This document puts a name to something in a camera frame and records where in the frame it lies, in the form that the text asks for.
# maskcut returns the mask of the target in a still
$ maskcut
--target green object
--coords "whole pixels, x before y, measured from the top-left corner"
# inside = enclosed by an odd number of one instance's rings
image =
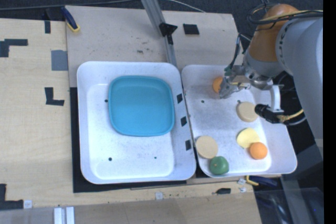
[[[210,171],[214,175],[222,175],[229,171],[229,162],[223,156],[216,156],[210,161]]]

